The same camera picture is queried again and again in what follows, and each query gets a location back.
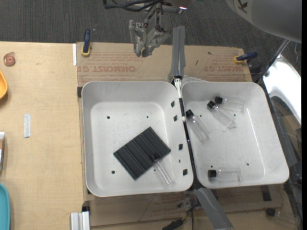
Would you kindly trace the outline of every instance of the table surface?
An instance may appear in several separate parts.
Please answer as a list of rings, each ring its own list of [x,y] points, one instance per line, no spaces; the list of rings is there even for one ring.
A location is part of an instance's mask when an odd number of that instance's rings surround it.
[[[9,52],[15,52],[14,66],[7,67],[0,59],[9,87],[0,100],[0,131],[6,137],[0,182],[10,195],[11,230],[68,230],[70,213],[80,212],[83,203],[73,46],[0,42],[0,57]],[[24,138],[24,114],[31,115],[29,138]],[[284,204],[290,207],[287,198]],[[227,215],[236,229],[282,229],[267,220],[263,210]],[[95,229],[160,229],[169,222]],[[195,226],[200,225],[212,229],[207,218],[196,218]]]

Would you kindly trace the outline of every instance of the clear bottle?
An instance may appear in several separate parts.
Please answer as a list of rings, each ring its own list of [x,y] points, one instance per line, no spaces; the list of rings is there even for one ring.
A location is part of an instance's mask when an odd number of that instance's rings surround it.
[[[209,109],[212,111],[212,114],[224,125],[226,125],[228,128],[235,128],[235,117],[232,116],[231,113],[224,110],[223,108],[220,108],[217,104],[215,104],[213,101],[209,101],[207,104]]]
[[[286,212],[282,209],[267,208],[265,212],[266,215],[276,223],[287,225],[289,227],[298,227],[301,224],[301,218],[298,215]]]
[[[156,154],[151,155],[150,159],[162,185],[166,188],[172,187],[175,184],[175,179],[173,174],[166,169],[164,162]]]
[[[220,97],[216,96],[214,102],[216,104],[222,105],[223,108],[243,112],[244,111],[244,102],[238,98],[231,97]]]
[[[193,130],[197,138],[201,142],[208,139],[209,132],[206,126],[201,121],[201,119],[197,115],[194,115],[191,109],[186,111],[186,116],[187,116],[188,126]]]
[[[216,170],[208,170],[208,177],[219,182],[242,182],[240,167],[220,167]]]

